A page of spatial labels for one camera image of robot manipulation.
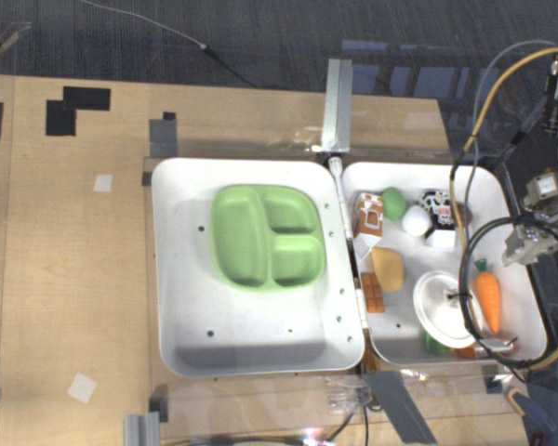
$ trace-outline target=orange carrot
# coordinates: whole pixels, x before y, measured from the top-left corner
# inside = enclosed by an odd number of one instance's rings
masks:
[[[475,279],[477,300],[480,303],[490,331],[496,334],[500,322],[500,287],[494,274],[486,271],[487,264],[485,259],[476,261],[475,267],[480,270]]]

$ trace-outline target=white egg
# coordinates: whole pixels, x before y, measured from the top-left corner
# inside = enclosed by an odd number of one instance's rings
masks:
[[[401,220],[401,226],[411,236],[421,236],[431,226],[430,215],[421,206],[409,207]]]

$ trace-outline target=green plate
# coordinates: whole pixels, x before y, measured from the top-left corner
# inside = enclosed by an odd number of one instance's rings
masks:
[[[232,286],[303,287],[325,271],[320,218],[302,191],[233,185],[216,194],[211,216],[215,264]]]

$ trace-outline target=wooden table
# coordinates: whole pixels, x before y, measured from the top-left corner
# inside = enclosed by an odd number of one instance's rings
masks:
[[[46,101],[62,99],[65,85],[110,88],[111,108],[78,111],[76,137],[47,137]],[[141,185],[149,121],[163,112],[177,115],[180,154],[306,158],[320,140],[324,95],[0,76],[0,102],[0,446],[122,445],[124,416],[145,414],[163,377],[189,410],[162,425],[168,439],[281,430],[306,412],[311,426],[340,421],[325,406],[314,412],[313,400],[326,399],[322,376],[195,382],[161,370]],[[448,160],[432,100],[354,97],[352,145],[383,160]],[[94,190],[98,175],[113,176],[111,191]],[[67,394],[77,373],[97,382],[87,403]],[[476,393],[482,378],[432,375],[410,390],[432,409],[440,444],[524,444],[506,401]],[[273,414],[260,408],[270,401]],[[399,443],[384,413],[370,419],[373,444]],[[363,436],[356,417],[340,444]]]

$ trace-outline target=white paper square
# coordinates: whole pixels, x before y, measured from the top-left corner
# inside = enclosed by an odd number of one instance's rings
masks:
[[[93,187],[93,191],[112,191],[112,180],[113,175],[97,175],[97,178],[95,178],[95,186]]]
[[[70,388],[68,388],[68,394],[83,403],[89,403],[96,386],[96,381],[79,372],[76,374]]]

